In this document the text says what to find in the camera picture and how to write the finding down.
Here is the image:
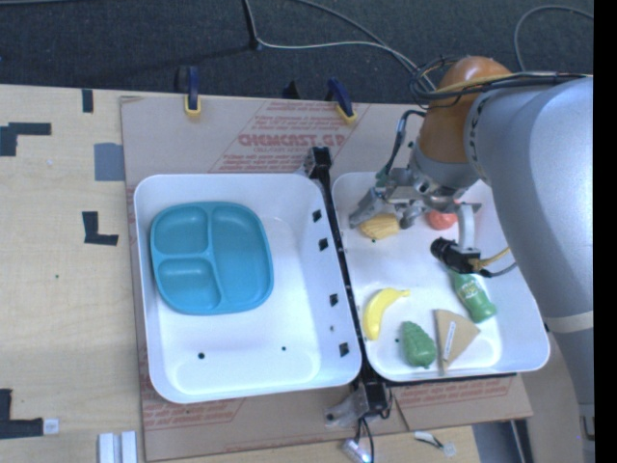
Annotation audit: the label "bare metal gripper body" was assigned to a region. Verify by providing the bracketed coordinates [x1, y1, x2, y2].
[375, 166, 483, 215]

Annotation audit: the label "orange-red tomato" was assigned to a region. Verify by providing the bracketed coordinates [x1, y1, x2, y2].
[426, 208, 458, 232]

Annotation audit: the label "white plastic tray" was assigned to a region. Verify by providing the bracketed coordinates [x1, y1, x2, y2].
[133, 173, 363, 405]
[331, 171, 551, 384]

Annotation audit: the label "thin black rod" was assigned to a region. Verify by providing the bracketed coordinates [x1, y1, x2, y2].
[319, 174, 373, 389]

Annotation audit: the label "yellow banana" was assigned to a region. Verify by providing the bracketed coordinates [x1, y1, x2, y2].
[362, 286, 412, 341]

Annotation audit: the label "green bottle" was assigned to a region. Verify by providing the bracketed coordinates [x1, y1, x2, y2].
[449, 269, 498, 324]

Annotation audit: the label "tan triangular slice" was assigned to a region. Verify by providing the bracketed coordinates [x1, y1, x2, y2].
[432, 308, 482, 376]

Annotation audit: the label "green grapes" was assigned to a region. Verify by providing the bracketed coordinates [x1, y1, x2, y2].
[400, 320, 439, 370]

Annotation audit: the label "blue divided plate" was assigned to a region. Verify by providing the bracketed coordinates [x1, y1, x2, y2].
[149, 201, 275, 316]

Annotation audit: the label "brown cardboard board, red print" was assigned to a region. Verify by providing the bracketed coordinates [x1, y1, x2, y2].
[119, 95, 535, 463]

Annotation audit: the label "black cylinder on white bracket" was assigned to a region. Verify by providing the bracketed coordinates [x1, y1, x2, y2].
[430, 202, 483, 275]

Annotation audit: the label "black block with thin wires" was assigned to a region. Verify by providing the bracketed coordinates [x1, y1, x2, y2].
[305, 146, 335, 180]
[360, 380, 391, 418]

